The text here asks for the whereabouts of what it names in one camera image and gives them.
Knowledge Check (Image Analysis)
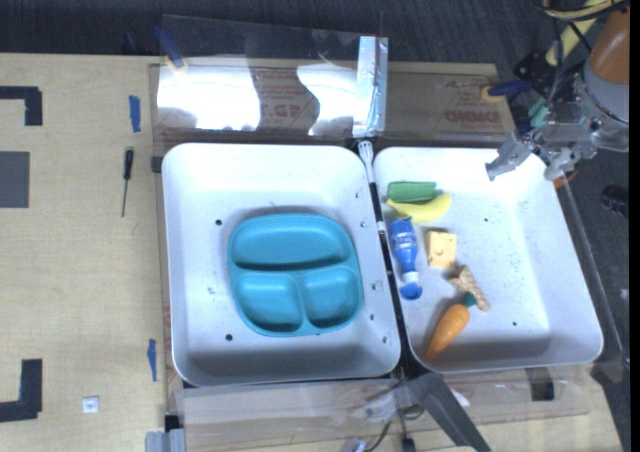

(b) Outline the white plastic tray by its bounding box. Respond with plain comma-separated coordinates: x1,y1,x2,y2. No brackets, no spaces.
371,145,605,374
160,141,403,388

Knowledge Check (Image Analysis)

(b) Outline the orange carrot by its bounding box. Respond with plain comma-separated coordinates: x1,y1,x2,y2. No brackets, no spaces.
424,291,479,363

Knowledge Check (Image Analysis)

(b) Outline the yellow banana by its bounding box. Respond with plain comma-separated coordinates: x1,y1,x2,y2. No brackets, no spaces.
384,191,453,223

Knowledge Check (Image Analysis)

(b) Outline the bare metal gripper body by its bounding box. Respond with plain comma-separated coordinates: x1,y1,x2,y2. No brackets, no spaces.
528,102,631,167

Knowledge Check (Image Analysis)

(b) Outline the blue plastic bottle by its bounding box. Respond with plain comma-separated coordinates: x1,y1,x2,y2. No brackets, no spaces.
388,217,424,302

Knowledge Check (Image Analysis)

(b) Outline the black screwdriver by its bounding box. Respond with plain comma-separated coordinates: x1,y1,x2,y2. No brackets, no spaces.
120,146,135,218

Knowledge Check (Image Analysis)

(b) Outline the blue divided plate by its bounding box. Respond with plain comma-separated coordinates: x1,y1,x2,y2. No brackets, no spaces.
226,212,364,338

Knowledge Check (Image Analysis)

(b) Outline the yellow cheese wedge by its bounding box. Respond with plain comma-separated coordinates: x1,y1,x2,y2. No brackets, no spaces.
424,228,459,271

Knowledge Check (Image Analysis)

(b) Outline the green toy vegetable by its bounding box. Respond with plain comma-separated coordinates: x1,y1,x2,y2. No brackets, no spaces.
385,180,438,204

